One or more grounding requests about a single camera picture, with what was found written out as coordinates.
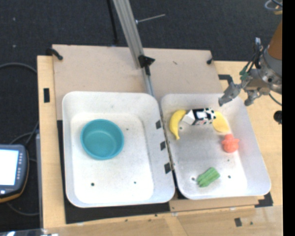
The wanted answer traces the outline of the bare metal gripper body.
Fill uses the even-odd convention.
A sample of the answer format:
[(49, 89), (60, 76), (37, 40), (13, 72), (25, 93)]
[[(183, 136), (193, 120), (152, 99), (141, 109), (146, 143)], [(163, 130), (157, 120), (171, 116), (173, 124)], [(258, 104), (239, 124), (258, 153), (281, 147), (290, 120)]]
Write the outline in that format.
[(250, 69), (249, 72), (242, 72), (240, 79), (245, 90), (282, 92), (282, 78), (271, 69)]

